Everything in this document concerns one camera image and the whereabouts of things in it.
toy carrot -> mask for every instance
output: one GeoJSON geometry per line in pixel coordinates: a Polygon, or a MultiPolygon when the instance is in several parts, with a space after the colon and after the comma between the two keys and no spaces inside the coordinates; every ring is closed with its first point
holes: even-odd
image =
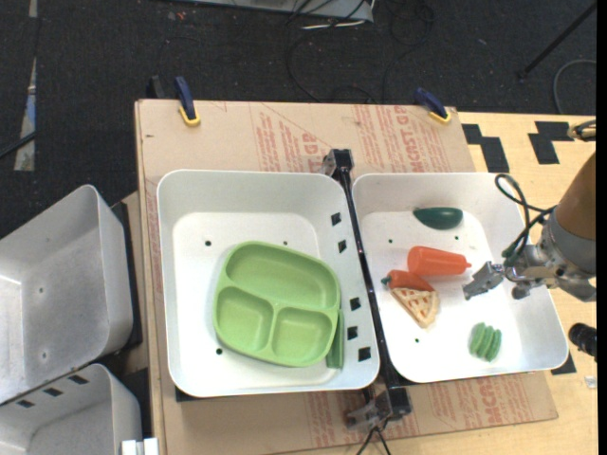
{"type": "Polygon", "coordinates": [[[393,269],[381,280],[388,288],[411,288],[412,290],[432,292],[434,288],[423,278],[409,271],[393,269]]]}

cardboard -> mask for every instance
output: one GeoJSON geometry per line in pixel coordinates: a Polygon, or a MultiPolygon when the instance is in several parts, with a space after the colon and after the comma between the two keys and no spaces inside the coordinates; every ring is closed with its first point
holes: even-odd
{"type": "MultiPolygon", "coordinates": [[[[175,169],[316,173],[331,148],[352,151],[354,174],[470,172],[458,114],[451,110],[451,122],[442,125],[419,106],[195,105],[202,119],[195,128],[184,124],[175,100],[141,100],[135,108],[152,421],[161,452],[256,455],[360,444],[366,433],[344,423],[344,413],[364,404],[357,391],[177,401],[166,361],[156,186],[175,169]]],[[[544,373],[414,385],[408,392],[414,413],[391,423],[388,439],[558,416],[544,373]]]]}

dark green toy food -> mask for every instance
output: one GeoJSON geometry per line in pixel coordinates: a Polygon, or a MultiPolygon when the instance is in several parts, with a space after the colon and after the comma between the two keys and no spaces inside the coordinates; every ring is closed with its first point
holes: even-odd
{"type": "Polygon", "coordinates": [[[415,209],[414,216],[428,228],[451,229],[459,226],[464,212],[456,208],[424,208],[415,209]]]}

black mark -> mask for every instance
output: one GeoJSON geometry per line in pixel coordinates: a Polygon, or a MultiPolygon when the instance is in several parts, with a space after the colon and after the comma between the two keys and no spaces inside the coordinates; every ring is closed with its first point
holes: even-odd
{"type": "Polygon", "coordinates": [[[356,297],[355,299],[350,299],[350,310],[353,312],[360,308],[360,299],[356,297]]]}
{"type": "Polygon", "coordinates": [[[530,133],[529,140],[541,165],[560,163],[553,141],[574,141],[567,135],[569,123],[566,121],[536,121],[538,133],[530,133]]]}
{"type": "Polygon", "coordinates": [[[550,372],[554,375],[557,374],[570,374],[570,373],[576,373],[578,370],[576,369],[576,365],[573,362],[573,357],[571,356],[571,353],[569,353],[569,356],[567,357],[567,360],[565,361],[565,363],[558,367],[557,369],[553,369],[550,372]]]}
{"type": "Polygon", "coordinates": [[[359,362],[371,358],[371,347],[363,347],[359,349],[359,362]]]}
{"type": "Polygon", "coordinates": [[[357,338],[358,336],[359,336],[358,327],[348,327],[348,340],[352,340],[353,338],[357,338]]]}
{"type": "Polygon", "coordinates": [[[77,374],[70,375],[67,379],[76,384],[88,384],[88,379],[84,379],[77,374]]]}
{"type": "Polygon", "coordinates": [[[16,404],[23,408],[31,408],[32,406],[35,406],[31,401],[28,401],[27,399],[22,399],[21,401],[17,401],[16,404]]]}
{"type": "Polygon", "coordinates": [[[44,390],[44,392],[54,398],[61,396],[64,393],[63,391],[56,390],[55,388],[48,388],[47,390],[44,390]]]}
{"type": "Polygon", "coordinates": [[[478,125],[462,125],[466,141],[470,145],[480,145],[487,170],[494,173],[508,173],[510,167],[506,160],[502,140],[496,136],[483,136],[478,125]]]}

green toy food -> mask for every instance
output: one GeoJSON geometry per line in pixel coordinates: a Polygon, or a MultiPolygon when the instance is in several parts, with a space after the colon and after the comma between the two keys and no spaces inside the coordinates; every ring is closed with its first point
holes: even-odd
{"type": "Polygon", "coordinates": [[[414,216],[428,228],[451,229],[459,226],[464,213],[456,208],[424,208],[414,210],[414,216]]]}
{"type": "Polygon", "coordinates": [[[500,352],[502,346],[502,331],[484,322],[472,327],[469,341],[469,352],[488,362],[491,362],[500,352]]]}

